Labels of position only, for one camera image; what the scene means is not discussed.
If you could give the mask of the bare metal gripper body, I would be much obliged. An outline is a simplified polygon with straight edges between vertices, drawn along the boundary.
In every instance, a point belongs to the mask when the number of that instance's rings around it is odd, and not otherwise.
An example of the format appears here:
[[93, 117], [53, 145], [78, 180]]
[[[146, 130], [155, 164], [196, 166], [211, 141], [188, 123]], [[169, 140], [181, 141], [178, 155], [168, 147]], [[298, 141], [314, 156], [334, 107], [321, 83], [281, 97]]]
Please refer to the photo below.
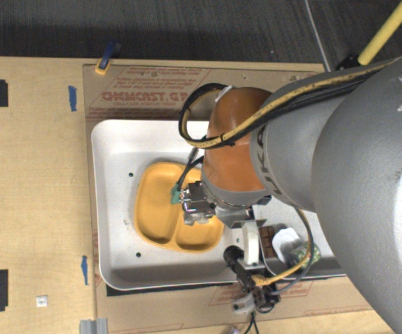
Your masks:
[[208, 199], [207, 190], [201, 181], [189, 183], [181, 193], [184, 224], [208, 224], [216, 215], [216, 204]]

